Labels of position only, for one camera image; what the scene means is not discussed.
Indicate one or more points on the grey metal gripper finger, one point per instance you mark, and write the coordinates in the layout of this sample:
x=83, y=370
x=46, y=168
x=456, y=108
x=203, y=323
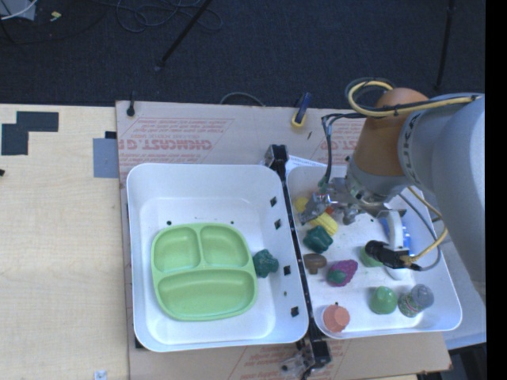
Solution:
x=312, y=212
x=350, y=215

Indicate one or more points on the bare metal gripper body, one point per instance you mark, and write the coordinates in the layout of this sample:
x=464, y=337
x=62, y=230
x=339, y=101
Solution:
x=344, y=193

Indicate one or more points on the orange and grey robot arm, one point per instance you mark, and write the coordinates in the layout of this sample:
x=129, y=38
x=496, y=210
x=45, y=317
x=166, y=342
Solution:
x=443, y=160

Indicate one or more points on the small yellow toy food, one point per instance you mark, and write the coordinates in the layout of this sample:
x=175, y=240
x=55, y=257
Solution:
x=301, y=203

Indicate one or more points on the yellow corn cob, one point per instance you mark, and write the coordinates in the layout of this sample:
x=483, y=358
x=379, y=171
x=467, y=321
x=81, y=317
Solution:
x=328, y=223

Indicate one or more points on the green bell pepper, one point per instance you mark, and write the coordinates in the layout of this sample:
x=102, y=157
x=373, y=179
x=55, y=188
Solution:
x=317, y=239

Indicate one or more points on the thin black rod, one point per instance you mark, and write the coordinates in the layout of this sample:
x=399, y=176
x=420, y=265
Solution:
x=298, y=248

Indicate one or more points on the light green toy fruit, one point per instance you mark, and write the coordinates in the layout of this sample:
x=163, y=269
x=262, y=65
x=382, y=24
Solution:
x=368, y=259

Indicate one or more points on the brown mushroom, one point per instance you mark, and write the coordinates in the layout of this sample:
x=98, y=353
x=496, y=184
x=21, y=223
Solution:
x=314, y=262

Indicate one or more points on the white paper sheet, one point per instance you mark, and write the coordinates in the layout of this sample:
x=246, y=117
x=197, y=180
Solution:
x=303, y=162

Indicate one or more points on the purple grapes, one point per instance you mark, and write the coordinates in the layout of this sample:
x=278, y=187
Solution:
x=342, y=272

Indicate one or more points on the dark green broccoli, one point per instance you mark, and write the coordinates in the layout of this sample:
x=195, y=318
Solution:
x=264, y=263

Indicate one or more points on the light green pear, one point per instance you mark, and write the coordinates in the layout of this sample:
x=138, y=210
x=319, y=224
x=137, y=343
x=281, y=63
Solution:
x=383, y=301

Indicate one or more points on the white plastic tray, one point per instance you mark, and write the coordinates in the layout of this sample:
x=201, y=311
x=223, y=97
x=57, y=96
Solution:
x=206, y=184
x=396, y=327

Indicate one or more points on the brown cardboard board red print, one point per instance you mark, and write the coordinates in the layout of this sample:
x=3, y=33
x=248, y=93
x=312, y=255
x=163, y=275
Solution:
x=206, y=141

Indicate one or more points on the green divided plate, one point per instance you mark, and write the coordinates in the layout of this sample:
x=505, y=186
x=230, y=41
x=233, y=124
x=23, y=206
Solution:
x=206, y=287

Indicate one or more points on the black cylinder on white bracket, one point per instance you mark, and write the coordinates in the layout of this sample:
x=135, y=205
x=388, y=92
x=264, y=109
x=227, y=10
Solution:
x=382, y=253

